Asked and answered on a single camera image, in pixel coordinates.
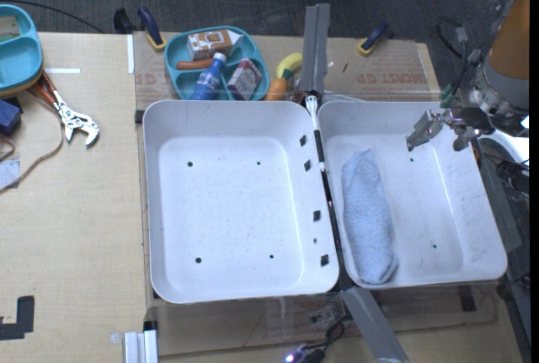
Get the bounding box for white plastic tray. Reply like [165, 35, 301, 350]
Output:
[141, 99, 341, 306]
[316, 99, 509, 291]

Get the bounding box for dark red carton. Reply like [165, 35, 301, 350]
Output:
[227, 57, 264, 101]

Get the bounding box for orange sausage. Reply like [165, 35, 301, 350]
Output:
[175, 57, 216, 72]

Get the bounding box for black block with thin wires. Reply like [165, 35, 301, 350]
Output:
[284, 343, 328, 363]

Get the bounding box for black cylinder on white bracket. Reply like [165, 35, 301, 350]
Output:
[479, 116, 531, 196]

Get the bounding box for blue divided plate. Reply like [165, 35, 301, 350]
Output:
[0, 3, 45, 99]
[163, 24, 271, 102]

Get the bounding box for pale blue rolled towel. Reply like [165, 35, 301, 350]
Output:
[340, 147, 400, 286]

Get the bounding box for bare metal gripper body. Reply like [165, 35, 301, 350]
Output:
[444, 77, 531, 140]

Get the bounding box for blue bottle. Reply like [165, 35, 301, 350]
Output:
[189, 52, 229, 101]

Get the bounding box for yellow banana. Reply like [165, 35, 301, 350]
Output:
[275, 52, 304, 81]

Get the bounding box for orange-handled metal pliers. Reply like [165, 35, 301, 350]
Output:
[26, 72, 101, 148]

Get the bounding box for dark blue block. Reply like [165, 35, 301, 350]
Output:
[0, 99, 24, 137]

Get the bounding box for orange carrot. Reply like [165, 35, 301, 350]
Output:
[264, 68, 296, 102]

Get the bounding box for brown and white carton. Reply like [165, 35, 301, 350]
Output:
[185, 28, 245, 61]

